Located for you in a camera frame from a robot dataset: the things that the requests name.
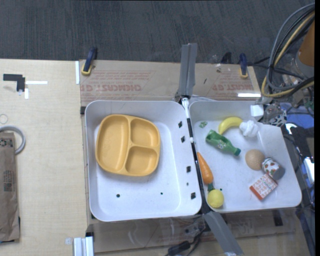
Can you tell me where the thin black and white rod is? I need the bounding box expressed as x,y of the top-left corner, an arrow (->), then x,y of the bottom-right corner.
181,97 -> 208,213

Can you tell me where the yellow divided plate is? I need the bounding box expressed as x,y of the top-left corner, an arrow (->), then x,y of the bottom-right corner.
95,114 -> 161,177

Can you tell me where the white plastic tray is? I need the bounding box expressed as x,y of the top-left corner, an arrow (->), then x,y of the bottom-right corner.
84,100 -> 203,223
188,100 -> 303,214

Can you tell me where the brown cardboard board red print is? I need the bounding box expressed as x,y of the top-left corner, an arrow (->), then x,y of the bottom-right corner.
78,59 -> 296,253

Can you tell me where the green plastic bottle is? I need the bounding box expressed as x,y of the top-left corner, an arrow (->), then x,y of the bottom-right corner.
205,129 -> 242,157

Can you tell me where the orange carrot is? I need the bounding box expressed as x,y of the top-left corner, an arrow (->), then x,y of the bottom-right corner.
196,151 -> 216,192

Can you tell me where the yellow banana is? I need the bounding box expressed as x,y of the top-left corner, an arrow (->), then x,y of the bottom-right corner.
218,116 -> 244,136

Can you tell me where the white crumpled ball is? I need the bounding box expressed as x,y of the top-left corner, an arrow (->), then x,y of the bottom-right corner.
239,120 -> 259,138

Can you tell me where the yellow lemon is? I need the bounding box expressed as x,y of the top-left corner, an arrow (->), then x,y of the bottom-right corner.
207,189 -> 225,209

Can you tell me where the beige egg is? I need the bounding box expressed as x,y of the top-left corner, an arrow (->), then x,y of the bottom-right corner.
244,149 -> 266,171

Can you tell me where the orange and white carton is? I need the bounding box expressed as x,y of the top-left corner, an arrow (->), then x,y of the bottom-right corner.
249,173 -> 279,201

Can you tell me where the white strawberry print can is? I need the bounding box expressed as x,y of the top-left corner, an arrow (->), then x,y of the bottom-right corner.
261,157 -> 286,181

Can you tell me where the brown paper bag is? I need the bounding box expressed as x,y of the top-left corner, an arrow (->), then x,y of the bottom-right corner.
0,132 -> 21,243

